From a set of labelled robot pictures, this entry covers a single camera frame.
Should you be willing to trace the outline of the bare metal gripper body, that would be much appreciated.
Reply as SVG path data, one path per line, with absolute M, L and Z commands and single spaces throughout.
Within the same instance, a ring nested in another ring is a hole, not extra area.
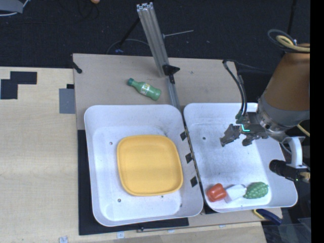
M 289 126 L 277 123 L 266 113 L 258 112 L 246 112 L 238 118 L 237 124 L 240 126 L 241 134 L 256 134 L 257 139 L 270 137 L 278 142 L 282 142 L 287 137 L 286 131 L 289 129 Z

